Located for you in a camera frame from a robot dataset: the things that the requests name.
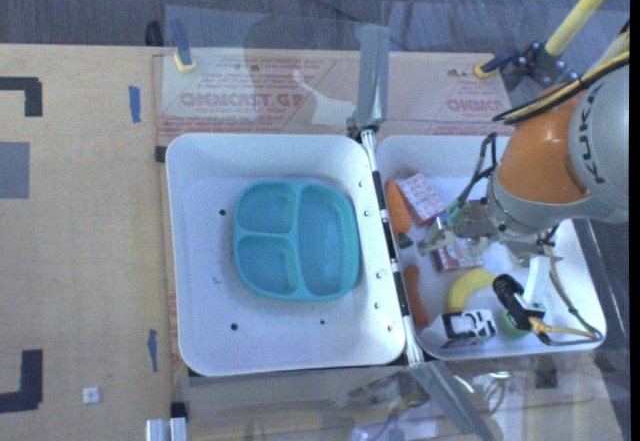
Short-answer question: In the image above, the black and white carton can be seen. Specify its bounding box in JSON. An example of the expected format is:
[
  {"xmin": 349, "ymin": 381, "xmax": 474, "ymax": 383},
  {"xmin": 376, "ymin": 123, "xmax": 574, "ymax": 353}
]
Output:
[{"xmin": 440, "ymin": 308, "xmax": 498, "ymax": 350}]

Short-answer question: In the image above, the red and white packet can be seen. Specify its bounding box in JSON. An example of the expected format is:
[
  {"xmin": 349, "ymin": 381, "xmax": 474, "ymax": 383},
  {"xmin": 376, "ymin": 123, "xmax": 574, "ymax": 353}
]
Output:
[{"xmin": 431, "ymin": 238, "xmax": 486, "ymax": 274}]

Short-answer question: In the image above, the blue divided plate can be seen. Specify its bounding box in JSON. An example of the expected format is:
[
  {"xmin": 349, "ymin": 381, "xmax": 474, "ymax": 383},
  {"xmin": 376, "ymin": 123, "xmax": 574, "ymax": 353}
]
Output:
[{"xmin": 231, "ymin": 179, "xmax": 362, "ymax": 302}]

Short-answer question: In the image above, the yellow banana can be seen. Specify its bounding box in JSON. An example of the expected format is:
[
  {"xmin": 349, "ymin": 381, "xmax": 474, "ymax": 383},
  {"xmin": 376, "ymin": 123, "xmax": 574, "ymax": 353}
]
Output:
[{"xmin": 445, "ymin": 267, "xmax": 498, "ymax": 315}]

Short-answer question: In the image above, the black cylinder on white bracket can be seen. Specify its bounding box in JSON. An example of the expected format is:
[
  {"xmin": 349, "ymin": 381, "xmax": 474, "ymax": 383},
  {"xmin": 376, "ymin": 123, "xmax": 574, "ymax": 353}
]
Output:
[{"xmin": 491, "ymin": 255, "xmax": 552, "ymax": 331}]

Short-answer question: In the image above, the green ball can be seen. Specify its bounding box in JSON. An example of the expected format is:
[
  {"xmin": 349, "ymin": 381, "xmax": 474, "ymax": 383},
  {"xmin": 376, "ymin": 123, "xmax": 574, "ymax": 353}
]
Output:
[{"xmin": 499, "ymin": 310, "xmax": 529, "ymax": 338}]

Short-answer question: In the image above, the orange sausage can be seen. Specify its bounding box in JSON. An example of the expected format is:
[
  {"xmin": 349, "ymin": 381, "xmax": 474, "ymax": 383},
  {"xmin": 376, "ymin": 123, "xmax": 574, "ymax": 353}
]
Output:
[{"xmin": 403, "ymin": 264, "xmax": 431, "ymax": 329}]

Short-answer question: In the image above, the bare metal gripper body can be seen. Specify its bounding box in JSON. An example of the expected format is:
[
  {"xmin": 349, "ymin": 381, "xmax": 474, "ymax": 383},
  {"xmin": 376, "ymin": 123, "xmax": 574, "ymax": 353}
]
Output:
[{"xmin": 452, "ymin": 200, "xmax": 502, "ymax": 239}]

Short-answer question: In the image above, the white plastic tray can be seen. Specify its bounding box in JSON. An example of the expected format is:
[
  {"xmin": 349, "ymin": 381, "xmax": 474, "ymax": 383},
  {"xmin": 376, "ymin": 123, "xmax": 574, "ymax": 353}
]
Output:
[
  {"xmin": 374, "ymin": 134, "xmax": 608, "ymax": 362},
  {"xmin": 164, "ymin": 132, "xmax": 407, "ymax": 377}
]

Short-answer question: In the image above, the red and white carton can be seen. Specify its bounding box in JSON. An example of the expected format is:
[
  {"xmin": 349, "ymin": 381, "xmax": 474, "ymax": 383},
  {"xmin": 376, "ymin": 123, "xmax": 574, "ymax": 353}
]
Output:
[{"xmin": 394, "ymin": 172, "xmax": 448, "ymax": 227}]

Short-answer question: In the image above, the brown cardboard board red print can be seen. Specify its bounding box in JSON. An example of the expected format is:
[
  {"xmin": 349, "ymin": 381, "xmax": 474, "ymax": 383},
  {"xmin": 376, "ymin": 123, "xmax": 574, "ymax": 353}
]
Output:
[{"xmin": 152, "ymin": 51, "xmax": 614, "ymax": 430}]

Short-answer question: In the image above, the orange carrot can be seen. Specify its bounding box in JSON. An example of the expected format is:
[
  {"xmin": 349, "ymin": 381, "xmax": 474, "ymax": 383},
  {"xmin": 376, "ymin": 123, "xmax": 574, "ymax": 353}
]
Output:
[{"xmin": 384, "ymin": 178, "xmax": 415, "ymax": 251}]

